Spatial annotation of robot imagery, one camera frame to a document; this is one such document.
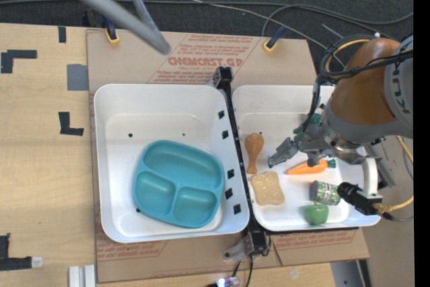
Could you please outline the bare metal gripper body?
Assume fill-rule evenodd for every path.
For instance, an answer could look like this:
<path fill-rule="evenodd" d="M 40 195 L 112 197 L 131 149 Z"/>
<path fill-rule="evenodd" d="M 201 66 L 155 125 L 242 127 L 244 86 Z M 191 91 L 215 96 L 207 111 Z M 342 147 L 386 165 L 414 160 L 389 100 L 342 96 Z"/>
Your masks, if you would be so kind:
<path fill-rule="evenodd" d="M 366 156 L 357 151 L 360 145 L 349 142 L 323 125 L 300 126 L 296 129 L 296 146 L 302 153 L 317 151 L 320 159 L 336 157 L 350 165 L 361 164 Z"/>

